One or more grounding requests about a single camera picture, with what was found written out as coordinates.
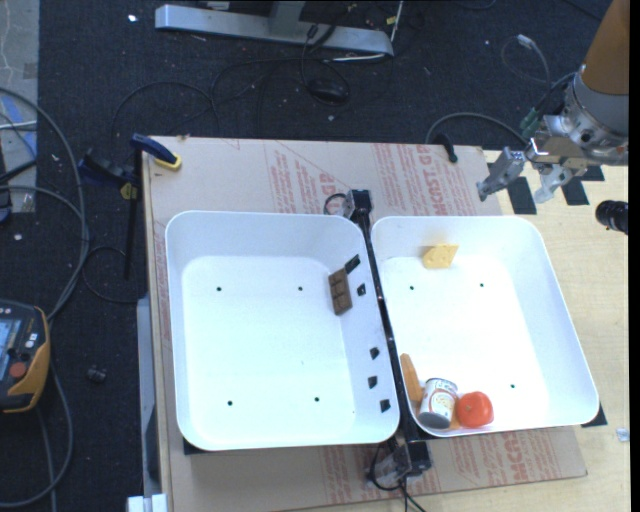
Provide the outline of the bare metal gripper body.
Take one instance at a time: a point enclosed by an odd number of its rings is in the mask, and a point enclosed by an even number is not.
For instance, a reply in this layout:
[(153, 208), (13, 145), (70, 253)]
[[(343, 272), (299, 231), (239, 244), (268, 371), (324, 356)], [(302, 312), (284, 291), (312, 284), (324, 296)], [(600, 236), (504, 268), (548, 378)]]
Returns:
[(575, 173), (596, 165), (626, 165), (628, 136), (582, 109), (565, 107), (542, 117), (525, 155), (534, 166), (558, 165)]

